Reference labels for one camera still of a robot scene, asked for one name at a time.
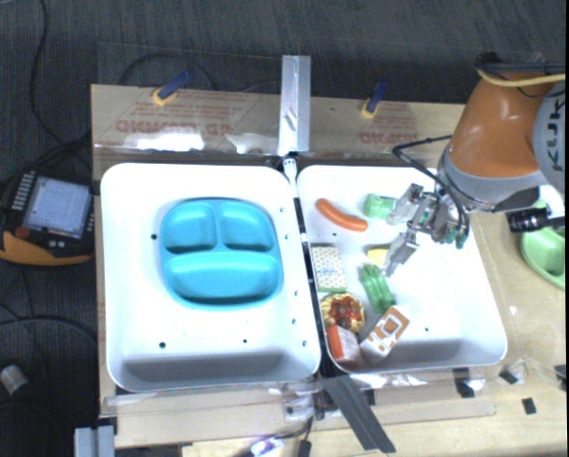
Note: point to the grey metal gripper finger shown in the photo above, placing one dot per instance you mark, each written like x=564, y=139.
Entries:
x=408, y=203
x=399, y=253

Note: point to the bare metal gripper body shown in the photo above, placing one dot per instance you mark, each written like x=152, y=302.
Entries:
x=444, y=219

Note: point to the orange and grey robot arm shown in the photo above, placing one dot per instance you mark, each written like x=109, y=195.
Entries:
x=494, y=126

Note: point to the yellow toy corn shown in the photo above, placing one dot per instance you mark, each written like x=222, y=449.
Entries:
x=377, y=255

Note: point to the green toy vegetable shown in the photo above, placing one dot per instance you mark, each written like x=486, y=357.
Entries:
x=377, y=288

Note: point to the white plastic tray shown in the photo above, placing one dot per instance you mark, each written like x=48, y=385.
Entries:
x=446, y=303
x=132, y=255

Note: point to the orange sausage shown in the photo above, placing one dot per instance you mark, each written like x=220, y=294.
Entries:
x=341, y=216

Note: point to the yellow patterned white carton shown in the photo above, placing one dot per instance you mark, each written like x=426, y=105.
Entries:
x=328, y=269

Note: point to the orange and white carton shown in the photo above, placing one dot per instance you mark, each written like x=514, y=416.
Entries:
x=386, y=333

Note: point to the yellow and red toy pizza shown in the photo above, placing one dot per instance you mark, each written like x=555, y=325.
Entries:
x=342, y=311

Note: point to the orange packet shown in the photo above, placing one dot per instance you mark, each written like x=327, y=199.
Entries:
x=342, y=345

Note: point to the green divided plate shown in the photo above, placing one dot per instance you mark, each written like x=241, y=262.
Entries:
x=546, y=255

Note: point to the blue divided plate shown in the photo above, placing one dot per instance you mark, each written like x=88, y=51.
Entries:
x=220, y=264

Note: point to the brown cardboard board red print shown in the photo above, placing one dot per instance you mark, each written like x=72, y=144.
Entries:
x=503, y=412

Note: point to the grey metal can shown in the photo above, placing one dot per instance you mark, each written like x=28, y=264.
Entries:
x=13, y=379

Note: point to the black cylinder on white bracket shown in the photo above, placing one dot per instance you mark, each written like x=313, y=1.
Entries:
x=527, y=219

